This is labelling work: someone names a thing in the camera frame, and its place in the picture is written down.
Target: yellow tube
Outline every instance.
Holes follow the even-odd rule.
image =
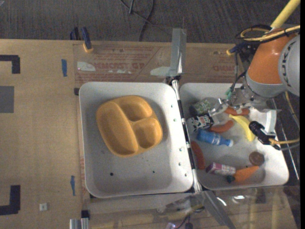
[[[286,22],[289,16],[295,11],[295,9],[297,8],[297,6],[299,6],[300,3],[301,0],[290,0],[284,7],[282,12],[277,16],[275,21],[271,24],[272,30],[280,28]]]

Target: blue bottle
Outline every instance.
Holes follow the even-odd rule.
[[[210,143],[212,145],[227,145],[229,147],[233,146],[233,140],[225,139],[215,132],[208,132],[203,129],[198,130],[197,140],[201,142]]]

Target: gray square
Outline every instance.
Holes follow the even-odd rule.
[[[14,87],[0,86],[0,113],[14,112]]]

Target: small white block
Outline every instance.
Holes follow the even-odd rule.
[[[46,210],[48,210],[48,204],[47,204],[47,203],[39,204],[39,210],[40,210],[40,211],[46,211]]]

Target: gray floor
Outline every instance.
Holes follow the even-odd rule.
[[[127,6],[131,2],[122,1]],[[288,1],[135,0],[129,14],[120,0],[0,0],[0,38],[69,40],[74,27],[85,26],[92,40],[170,42],[172,28],[184,27],[188,42],[238,43],[238,32],[256,24],[270,25]],[[148,20],[145,27],[143,18]],[[300,7],[286,24],[300,24]],[[291,98],[299,117],[299,98]],[[287,110],[281,96],[277,100]],[[295,138],[297,130],[287,111],[282,111],[280,119],[287,138]],[[293,156],[299,171],[299,149]],[[292,162],[288,165],[293,171]],[[291,197],[298,200],[295,176],[288,185],[297,185]],[[294,211],[299,220],[299,207]]]

